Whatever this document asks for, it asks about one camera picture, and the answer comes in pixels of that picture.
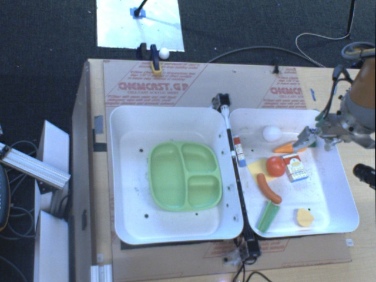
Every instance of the carrot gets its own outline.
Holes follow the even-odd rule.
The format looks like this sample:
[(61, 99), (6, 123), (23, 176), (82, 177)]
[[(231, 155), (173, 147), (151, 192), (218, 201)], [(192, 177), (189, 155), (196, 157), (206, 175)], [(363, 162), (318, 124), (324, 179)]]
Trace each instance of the carrot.
[(270, 199), (274, 204), (280, 204), (282, 202), (282, 198), (270, 189), (268, 183), (266, 182), (265, 175), (263, 173), (259, 173), (257, 175), (257, 183), (264, 195), (268, 199)]
[[(280, 147), (277, 147), (276, 149), (273, 150), (273, 152), (274, 153), (293, 153), (294, 152), (293, 143), (294, 142), (288, 142)], [(299, 149), (298, 152), (303, 152), (306, 149), (307, 149), (306, 147)]]

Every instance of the green plate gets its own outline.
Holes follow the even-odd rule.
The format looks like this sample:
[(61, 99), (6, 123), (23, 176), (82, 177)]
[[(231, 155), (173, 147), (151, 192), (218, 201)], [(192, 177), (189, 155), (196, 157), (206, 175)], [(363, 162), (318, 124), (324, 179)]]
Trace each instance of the green plate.
[(217, 157), (196, 142), (163, 142), (149, 154), (149, 183), (154, 201), (168, 211), (214, 207), (222, 197)]

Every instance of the red ball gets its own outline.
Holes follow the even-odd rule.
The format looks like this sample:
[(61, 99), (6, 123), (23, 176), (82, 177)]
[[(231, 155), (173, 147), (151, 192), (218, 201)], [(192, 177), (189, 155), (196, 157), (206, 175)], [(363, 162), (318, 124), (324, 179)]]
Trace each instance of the red ball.
[(286, 165), (280, 157), (270, 157), (266, 161), (266, 169), (271, 176), (279, 177), (286, 172)]

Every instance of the toy sausage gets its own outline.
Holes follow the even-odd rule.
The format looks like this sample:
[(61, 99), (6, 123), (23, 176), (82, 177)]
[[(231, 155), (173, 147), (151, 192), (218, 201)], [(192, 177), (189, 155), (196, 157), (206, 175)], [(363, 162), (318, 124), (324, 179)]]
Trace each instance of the toy sausage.
[(274, 204), (280, 204), (282, 202), (282, 198), (270, 189), (268, 183), (266, 182), (265, 175), (263, 173), (259, 173), (257, 175), (257, 183), (264, 195), (268, 199), (270, 199)]

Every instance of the small box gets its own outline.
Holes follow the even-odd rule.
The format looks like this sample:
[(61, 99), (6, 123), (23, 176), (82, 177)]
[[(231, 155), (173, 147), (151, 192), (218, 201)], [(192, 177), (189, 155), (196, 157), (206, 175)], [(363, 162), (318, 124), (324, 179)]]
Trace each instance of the small box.
[(292, 153), (285, 155), (282, 156), (282, 159), (286, 164), (286, 172), (290, 181), (296, 182), (308, 178), (308, 174), (298, 154)]

